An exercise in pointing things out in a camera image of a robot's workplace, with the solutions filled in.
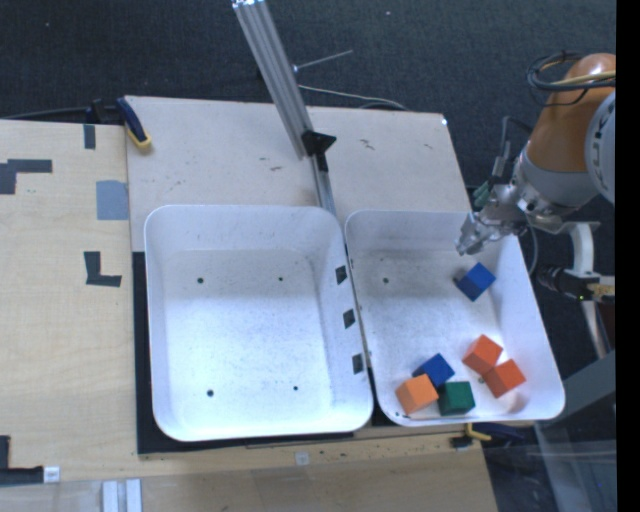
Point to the black cylinder on white bracket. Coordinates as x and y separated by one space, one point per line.
562 281

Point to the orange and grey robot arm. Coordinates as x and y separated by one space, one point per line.
565 135

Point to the blue cube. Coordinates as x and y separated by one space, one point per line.
477 281
437 369

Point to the light orange cube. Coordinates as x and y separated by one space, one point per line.
416 394

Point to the white plastic tray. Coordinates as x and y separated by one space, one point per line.
250 330
425 320

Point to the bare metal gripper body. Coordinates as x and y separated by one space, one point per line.
505 207

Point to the green cube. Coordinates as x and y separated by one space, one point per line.
457 398

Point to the pale wood board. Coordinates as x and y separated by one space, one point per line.
225 160

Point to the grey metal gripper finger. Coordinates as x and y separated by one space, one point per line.
465 235
483 240

